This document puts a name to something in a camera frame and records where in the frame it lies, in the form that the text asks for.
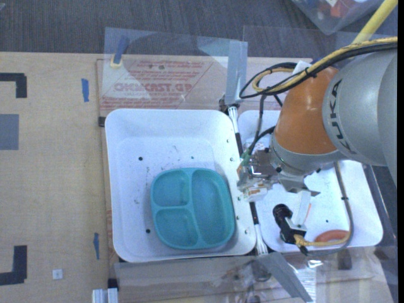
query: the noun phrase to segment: teal divided plate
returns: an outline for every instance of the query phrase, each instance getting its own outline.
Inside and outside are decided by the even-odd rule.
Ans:
[[[150,199],[157,235],[170,247],[217,247],[234,233],[230,192],[214,170],[166,170],[153,180]]]

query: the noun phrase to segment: gray square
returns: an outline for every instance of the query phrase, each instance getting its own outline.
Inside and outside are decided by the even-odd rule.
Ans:
[[[0,114],[0,150],[18,150],[18,114]]]

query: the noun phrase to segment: white tray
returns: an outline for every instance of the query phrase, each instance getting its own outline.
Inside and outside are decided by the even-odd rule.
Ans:
[[[264,111],[262,130],[274,126],[279,113],[279,111]],[[245,111],[240,115],[238,124],[243,144],[254,138],[257,120],[258,111]],[[262,147],[268,147],[269,141],[268,137],[261,140],[264,143]],[[340,167],[355,227],[350,247],[375,246],[383,237],[383,227],[362,164],[344,160]],[[313,241],[317,235],[331,229],[348,230],[346,209],[341,200],[341,191],[334,169],[313,173],[306,177],[305,183],[309,189],[321,192],[311,198],[311,209],[305,222],[306,239]],[[275,184],[263,200],[256,202],[263,239],[275,251],[282,253],[299,251],[295,245],[286,244],[279,237],[280,229],[275,223],[272,209],[280,203],[286,204],[293,212],[299,209],[298,196],[286,192],[280,184]]]
[[[118,109],[105,121],[116,253],[125,261],[243,255],[256,243],[249,203],[239,200],[239,154],[231,120],[214,110]],[[154,230],[150,185],[163,170],[204,167],[228,182],[236,230],[219,248],[166,246]]]

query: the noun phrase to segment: small white square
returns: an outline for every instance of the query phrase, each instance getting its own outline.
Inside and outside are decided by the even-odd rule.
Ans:
[[[54,280],[61,280],[63,278],[63,270],[52,270]]]

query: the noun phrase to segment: table surface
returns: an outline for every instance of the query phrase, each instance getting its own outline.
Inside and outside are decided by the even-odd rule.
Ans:
[[[0,72],[28,78],[27,98],[16,98],[15,83],[0,82],[0,114],[19,117],[18,150],[0,151],[0,273],[13,269],[15,246],[28,248],[28,277],[24,283],[0,286],[1,302],[88,302],[93,289],[107,288],[112,253],[98,126],[96,63],[101,58],[0,53]],[[88,80],[88,102],[82,79]],[[368,302],[374,293],[385,302],[390,298],[380,264],[373,263],[375,277],[351,284],[357,302]],[[59,269],[63,278],[53,280],[52,271]],[[342,288],[336,282],[319,291],[339,302],[347,294]],[[122,302],[132,302],[124,296]]]

